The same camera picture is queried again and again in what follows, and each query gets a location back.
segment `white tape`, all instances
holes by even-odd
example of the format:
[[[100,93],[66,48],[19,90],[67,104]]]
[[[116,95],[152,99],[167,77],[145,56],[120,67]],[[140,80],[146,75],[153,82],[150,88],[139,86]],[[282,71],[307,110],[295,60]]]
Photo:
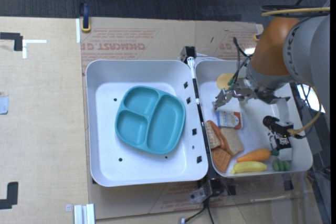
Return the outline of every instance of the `white tape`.
[[[22,58],[27,59],[27,44],[28,43],[47,43],[46,39],[23,39],[22,40]]]
[[[77,35],[77,43],[80,43],[80,21],[79,21],[79,18],[76,19],[76,35]]]

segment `small box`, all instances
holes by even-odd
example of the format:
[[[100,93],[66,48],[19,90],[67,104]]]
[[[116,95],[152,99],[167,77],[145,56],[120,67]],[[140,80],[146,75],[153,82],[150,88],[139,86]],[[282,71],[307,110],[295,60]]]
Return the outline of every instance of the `small box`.
[[[230,127],[237,130],[243,128],[243,118],[240,112],[217,111],[216,116],[219,128]]]

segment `yellow cable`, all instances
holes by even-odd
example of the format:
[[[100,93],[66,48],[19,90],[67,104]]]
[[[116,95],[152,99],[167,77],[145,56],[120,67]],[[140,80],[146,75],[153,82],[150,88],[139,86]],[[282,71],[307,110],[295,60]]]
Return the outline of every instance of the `yellow cable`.
[[[316,116],[315,116],[313,119],[311,119],[311,121],[308,122],[304,127],[300,128],[300,129],[297,129],[297,130],[295,130],[295,129],[288,129],[288,130],[287,130],[288,133],[289,133],[290,135],[292,135],[292,136],[294,136],[294,135],[300,133],[301,131],[303,131],[304,129],[306,129],[307,127],[309,127],[309,126],[310,126],[311,124],[313,124],[313,123],[318,119],[318,117],[321,115],[322,105],[321,105],[321,102],[320,102],[320,98],[319,98],[319,96],[318,96],[318,94],[317,94],[317,91],[316,91],[315,87],[312,87],[312,89],[314,90],[314,92],[315,92],[315,94],[316,94],[316,97],[317,97],[317,100],[319,101],[319,111],[318,111],[318,113],[316,114]]]
[[[284,14],[284,13],[298,13],[298,12],[329,12],[330,7],[317,7],[317,8],[293,8],[293,9],[281,9],[273,10],[271,12],[263,12],[262,16],[269,16],[274,14]]]

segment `black tape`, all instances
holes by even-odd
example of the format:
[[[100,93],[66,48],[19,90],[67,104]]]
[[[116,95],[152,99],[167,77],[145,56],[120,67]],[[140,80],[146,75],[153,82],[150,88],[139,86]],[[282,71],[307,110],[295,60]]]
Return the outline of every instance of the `black tape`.
[[[23,36],[20,33],[0,33],[0,39],[11,39],[14,40],[14,50],[15,51],[22,51],[22,40]]]
[[[11,209],[12,205],[17,205],[19,183],[10,182],[7,185],[7,199],[0,200],[0,209]]]

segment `yellow round toy food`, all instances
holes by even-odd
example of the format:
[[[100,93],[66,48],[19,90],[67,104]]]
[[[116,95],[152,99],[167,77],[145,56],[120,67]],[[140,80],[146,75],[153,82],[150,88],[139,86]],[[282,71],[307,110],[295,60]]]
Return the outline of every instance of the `yellow round toy food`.
[[[229,80],[233,77],[233,73],[224,73],[218,76],[217,78],[217,87],[219,87],[220,89],[228,88],[227,83],[229,82]]]

